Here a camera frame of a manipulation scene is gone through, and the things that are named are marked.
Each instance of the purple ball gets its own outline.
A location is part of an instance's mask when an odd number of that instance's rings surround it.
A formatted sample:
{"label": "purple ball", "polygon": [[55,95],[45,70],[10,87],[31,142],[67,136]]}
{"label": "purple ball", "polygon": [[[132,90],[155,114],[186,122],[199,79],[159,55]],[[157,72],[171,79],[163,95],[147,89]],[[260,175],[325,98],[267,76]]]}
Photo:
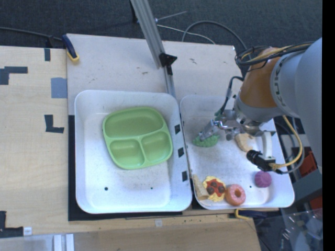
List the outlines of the purple ball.
{"label": "purple ball", "polygon": [[255,184],[257,187],[266,188],[272,182],[271,175],[268,172],[259,171],[255,175]]}

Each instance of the red object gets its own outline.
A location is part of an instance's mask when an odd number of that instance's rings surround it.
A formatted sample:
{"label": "red object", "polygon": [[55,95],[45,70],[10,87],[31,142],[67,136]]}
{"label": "red object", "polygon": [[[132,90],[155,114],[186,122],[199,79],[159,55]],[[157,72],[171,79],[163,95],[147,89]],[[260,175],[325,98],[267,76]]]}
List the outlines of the red object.
{"label": "red object", "polygon": [[213,189],[213,191],[217,194],[218,197],[221,197],[222,194],[225,192],[224,185],[221,182],[219,182],[216,178],[214,178],[210,181],[207,181],[207,188],[208,187],[211,187]]}
{"label": "red object", "polygon": [[299,168],[300,174],[302,177],[305,177],[316,169],[317,169],[317,166],[316,166],[313,152],[309,151],[308,155],[305,156],[303,164]]}

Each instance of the wooden table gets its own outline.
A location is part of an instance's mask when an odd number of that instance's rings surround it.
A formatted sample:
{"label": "wooden table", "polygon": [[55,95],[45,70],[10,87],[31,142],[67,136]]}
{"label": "wooden table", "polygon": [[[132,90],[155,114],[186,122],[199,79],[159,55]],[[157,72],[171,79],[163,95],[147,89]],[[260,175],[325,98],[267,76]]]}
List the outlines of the wooden table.
{"label": "wooden table", "polygon": [[[33,235],[78,233],[76,241],[87,248],[81,250],[105,250],[112,242],[120,250],[148,250],[148,241],[155,250],[260,250],[253,220],[230,218],[230,210],[190,207],[175,216],[69,222],[68,100],[52,93],[52,81],[67,79],[67,62],[63,49],[0,47],[0,69],[8,74],[8,84],[3,74],[0,85],[0,210],[7,211],[6,227],[31,227]],[[46,131],[50,115],[49,128],[63,131]]]}

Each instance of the tan toy food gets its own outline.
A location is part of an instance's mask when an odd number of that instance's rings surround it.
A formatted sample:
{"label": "tan toy food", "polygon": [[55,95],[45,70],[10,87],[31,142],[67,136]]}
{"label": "tan toy food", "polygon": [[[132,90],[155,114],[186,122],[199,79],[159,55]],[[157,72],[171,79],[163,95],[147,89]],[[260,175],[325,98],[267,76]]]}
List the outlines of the tan toy food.
{"label": "tan toy food", "polygon": [[248,141],[253,139],[253,136],[247,133],[239,133],[235,135],[234,139],[242,151],[248,152],[249,150],[252,150],[252,147],[248,145]]}
{"label": "tan toy food", "polygon": [[204,188],[207,190],[209,200],[214,202],[222,201],[226,193],[226,185],[217,177],[208,176],[203,182]]}
{"label": "tan toy food", "polygon": [[199,180],[197,175],[192,175],[192,180],[194,184],[195,194],[198,200],[206,200],[209,197],[207,190],[204,188],[203,184]]}

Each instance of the pink donut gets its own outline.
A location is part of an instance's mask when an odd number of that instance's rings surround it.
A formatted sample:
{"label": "pink donut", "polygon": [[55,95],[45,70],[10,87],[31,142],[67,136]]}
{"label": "pink donut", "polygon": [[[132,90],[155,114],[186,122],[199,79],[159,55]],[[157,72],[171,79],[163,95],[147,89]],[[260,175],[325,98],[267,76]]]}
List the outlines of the pink donut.
{"label": "pink donut", "polygon": [[245,201],[244,189],[238,184],[232,184],[227,188],[225,198],[232,206],[239,206]]}

